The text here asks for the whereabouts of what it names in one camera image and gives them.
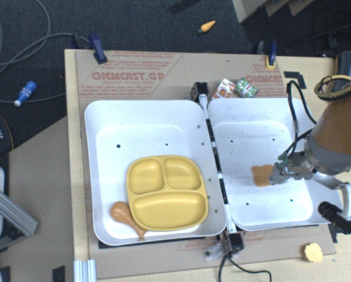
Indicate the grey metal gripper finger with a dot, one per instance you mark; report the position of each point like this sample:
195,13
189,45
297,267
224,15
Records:
276,167
276,179

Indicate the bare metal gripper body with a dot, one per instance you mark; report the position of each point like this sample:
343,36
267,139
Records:
298,164

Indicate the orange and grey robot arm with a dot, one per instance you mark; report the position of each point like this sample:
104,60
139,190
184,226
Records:
337,128

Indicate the orange toy bread slice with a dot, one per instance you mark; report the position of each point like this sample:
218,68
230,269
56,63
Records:
260,175

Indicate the white plastic tray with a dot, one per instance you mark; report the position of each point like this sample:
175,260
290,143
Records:
151,128
251,128

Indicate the thin black and white rod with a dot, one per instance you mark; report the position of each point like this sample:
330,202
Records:
215,148

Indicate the yellow toy biscuit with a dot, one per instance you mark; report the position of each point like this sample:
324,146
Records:
314,253

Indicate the green can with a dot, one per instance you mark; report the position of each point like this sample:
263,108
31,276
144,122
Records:
245,87

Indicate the orange and white carton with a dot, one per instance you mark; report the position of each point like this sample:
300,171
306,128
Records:
223,89

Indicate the yellow divided plate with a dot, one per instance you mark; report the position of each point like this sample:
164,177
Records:
166,207

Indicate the brown cardboard board red print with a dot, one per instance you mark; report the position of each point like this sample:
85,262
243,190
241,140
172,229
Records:
151,78

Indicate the orange toy carrot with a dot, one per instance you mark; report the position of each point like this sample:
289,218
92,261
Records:
207,26

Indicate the brown toy chicken drumstick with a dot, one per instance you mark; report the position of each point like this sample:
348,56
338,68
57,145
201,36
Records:
120,213

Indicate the blue bottle white cap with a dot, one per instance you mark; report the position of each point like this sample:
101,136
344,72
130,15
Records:
26,91

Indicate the black cylinder on white bracket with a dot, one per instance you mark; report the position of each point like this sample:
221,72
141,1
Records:
335,214

